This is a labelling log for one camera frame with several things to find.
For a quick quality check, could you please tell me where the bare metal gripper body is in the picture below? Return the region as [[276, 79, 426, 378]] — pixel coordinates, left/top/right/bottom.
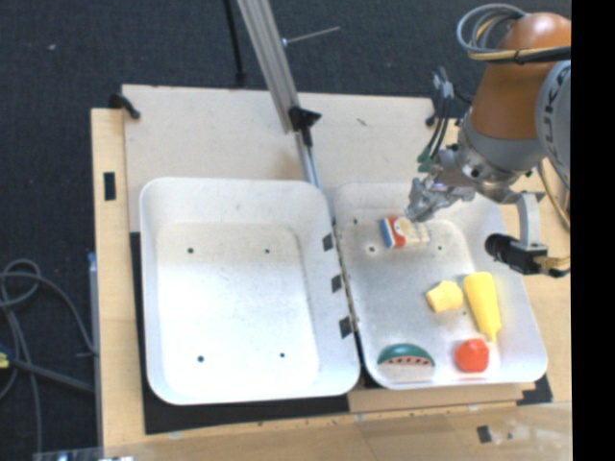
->
[[430, 147, 524, 205]]

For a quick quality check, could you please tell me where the red blue white small carton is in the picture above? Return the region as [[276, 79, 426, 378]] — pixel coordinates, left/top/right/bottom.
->
[[378, 215, 431, 251]]

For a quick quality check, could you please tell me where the yellow cheese wedge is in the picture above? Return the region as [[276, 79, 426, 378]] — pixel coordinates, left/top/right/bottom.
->
[[425, 279, 465, 314]]

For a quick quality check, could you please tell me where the white plastic tray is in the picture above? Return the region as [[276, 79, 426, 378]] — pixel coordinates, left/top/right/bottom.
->
[[332, 182, 550, 391], [138, 176, 362, 407]]

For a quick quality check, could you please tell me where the yellow squeeze bottle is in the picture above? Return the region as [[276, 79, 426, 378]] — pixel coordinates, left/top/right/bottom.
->
[[462, 271, 504, 343]]

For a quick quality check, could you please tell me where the red tomato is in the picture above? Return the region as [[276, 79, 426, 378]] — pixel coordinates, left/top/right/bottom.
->
[[454, 337, 491, 375]]

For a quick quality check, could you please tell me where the green watermelon slice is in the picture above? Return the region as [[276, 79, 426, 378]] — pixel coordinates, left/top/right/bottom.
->
[[376, 343, 437, 384]]

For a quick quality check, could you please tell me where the pale flat board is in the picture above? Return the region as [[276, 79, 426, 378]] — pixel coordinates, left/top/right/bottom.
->
[[121, 84, 481, 233]]

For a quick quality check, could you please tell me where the black cylinder on white bracket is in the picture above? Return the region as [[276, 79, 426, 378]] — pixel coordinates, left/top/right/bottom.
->
[[483, 192, 550, 276]]

